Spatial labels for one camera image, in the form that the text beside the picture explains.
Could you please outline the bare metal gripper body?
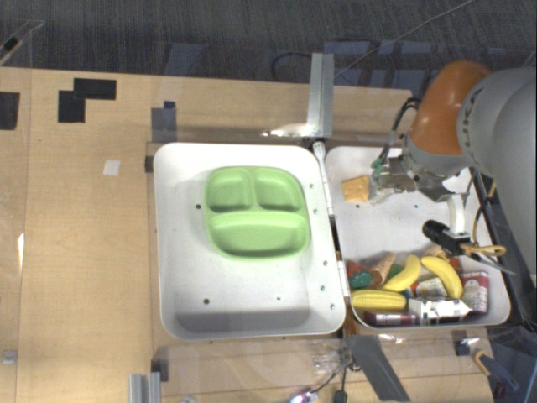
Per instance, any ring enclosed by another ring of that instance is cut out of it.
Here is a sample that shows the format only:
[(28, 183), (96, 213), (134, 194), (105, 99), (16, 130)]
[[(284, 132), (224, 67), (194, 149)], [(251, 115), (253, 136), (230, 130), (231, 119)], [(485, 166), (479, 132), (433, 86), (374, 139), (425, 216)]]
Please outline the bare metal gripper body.
[(395, 192), (417, 191), (414, 173), (409, 161), (404, 156), (388, 158), (378, 177), (378, 185), (382, 189), (390, 189)]

